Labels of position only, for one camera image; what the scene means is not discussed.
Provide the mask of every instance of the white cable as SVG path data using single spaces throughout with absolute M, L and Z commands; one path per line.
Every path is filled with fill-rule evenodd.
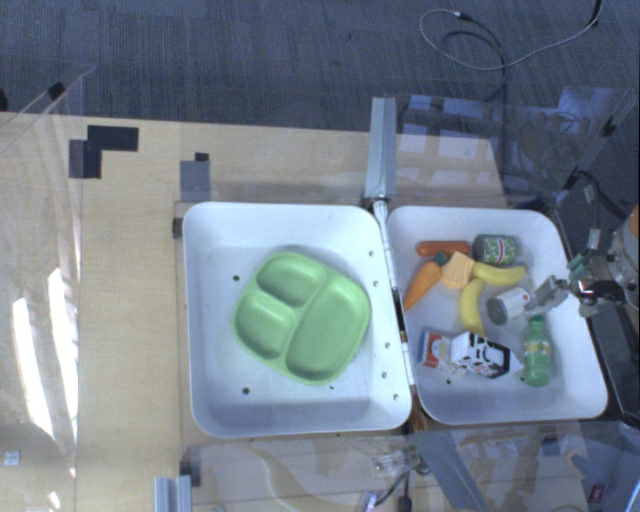
M 573 41 L 574 39 L 580 37 L 582 34 L 584 34 L 587 30 L 589 30 L 591 27 L 593 27 L 593 25 L 596 24 L 596 22 L 598 21 L 599 18 L 599 14 L 598 16 L 595 16 L 594 19 L 591 21 L 591 23 L 589 23 L 585 28 L 583 28 L 580 32 L 578 32 L 577 34 L 574 34 L 570 37 L 567 37 L 566 39 L 563 39 L 562 41 L 558 41 L 556 43 L 552 43 L 552 44 L 548 44 L 546 46 L 543 46 L 542 48 L 538 48 L 537 50 L 533 50 L 530 53 L 527 53 L 526 55 L 512 61 L 512 62 L 507 62 L 506 64 L 502 64 L 500 66 L 491 66 L 491 67 L 480 67 L 480 66 L 474 66 L 473 64 L 469 64 L 467 62 L 461 61 L 457 58 L 455 58 L 453 55 L 441 50 L 440 48 L 438 48 L 428 37 L 427 34 L 424 30 L 424 20 L 428 17 L 431 16 L 432 14 L 435 13 L 445 13 L 445 14 L 449 14 L 451 16 L 454 16 L 456 18 L 460 18 L 461 13 L 460 11 L 451 11 L 449 9 L 432 9 L 430 11 L 425 12 L 421 17 L 420 17 L 420 33 L 422 34 L 423 39 L 427 42 L 427 44 L 429 46 L 431 46 L 431 48 L 433 48 L 435 51 L 437 51 L 438 53 L 440 53 L 441 55 L 444 55 L 447 59 L 452 60 L 453 62 L 455 62 L 456 64 L 459 64 L 461 66 L 470 68 L 470 69 L 475 69 L 476 71 L 499 71 L 501 69 L 506 69 L 509 68 L 511 66 L 515 66 L 516 64 L 520 64 L 521 62 L 527 60 L 530 57 L 533 57 L 534 55 L 537 55 L 540 52 L 544 52 L 546 50 L 549 50 L 551 48 L 555 48 L 556 46 L 560 46 L 563 45 L 565 43 L 568 43 L 569 41 Z

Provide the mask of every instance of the green bottle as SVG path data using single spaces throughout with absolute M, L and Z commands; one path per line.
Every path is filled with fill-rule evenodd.
M 524 381 L 529 386 L 546 386 L 551 380 L 549 361 L 551 345 L 544 333 L 544 319 L 541 315 L 529 319 L 529 333 L 524 339 Z

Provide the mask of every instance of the green plate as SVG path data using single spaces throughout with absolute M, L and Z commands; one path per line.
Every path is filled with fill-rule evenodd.
M 233 312 L 236 340 L 264 364 L 306 384 L 347 367 L 369 324 L 364 290 L 323 263 L 294 252 L 270 257 Z

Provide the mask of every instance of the orange carrot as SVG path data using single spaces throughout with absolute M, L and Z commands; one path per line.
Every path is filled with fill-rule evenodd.
M 408 311 L 420 298 L 427 293 L 434 284 L 440 281 L 442 277 L 442 269 L 440 265 L 434 261 L 427 261 L 424 263 L 416 275 L 413 276 L 409 287 L 404 294 L 402 304 L 404 310 Z
M 447 257 L 450 258 L 455 251 L 461 252 L 462 254 L 469 254 L 471 247 L 467 242 L 462 241 L 420 242 L 416 246 L 418 256 L 422 256 L 423 258 L 435 256 L 439 252 L 445 253 Z

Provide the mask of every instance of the toy banana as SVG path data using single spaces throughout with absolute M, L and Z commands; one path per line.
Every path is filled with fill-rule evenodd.
M 484 337 L 484 326 L 478 311 L 478 297 L 484 288 L 482 279 L 473 279 L 460 294 L 460 319 L 465 329 Z
M 486 263 L 473 265 L 471 273 L 474 277 L 482 279 L 485 283 L 494 286 L 511 286 L 516 284 L 524 276 L 526 268 L 523 266 L 510 268 L 497 268 Z

